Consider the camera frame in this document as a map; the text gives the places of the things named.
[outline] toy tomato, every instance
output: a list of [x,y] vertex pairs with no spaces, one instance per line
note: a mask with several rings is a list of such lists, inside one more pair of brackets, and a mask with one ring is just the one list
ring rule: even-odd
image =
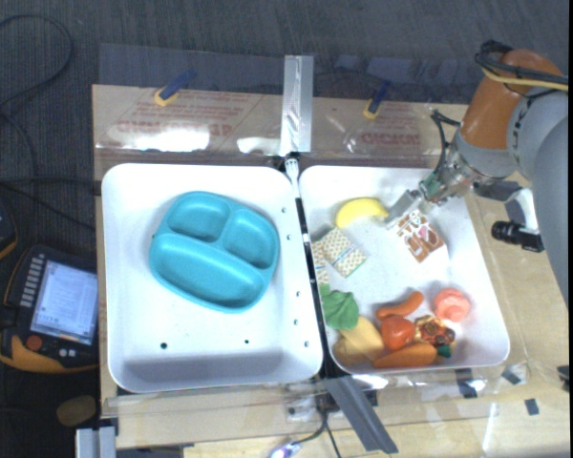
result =
[[415,325],[404,317],[390,316],[382,321],[380,334],[384,345],[390,351],[396,351],[414,340]]

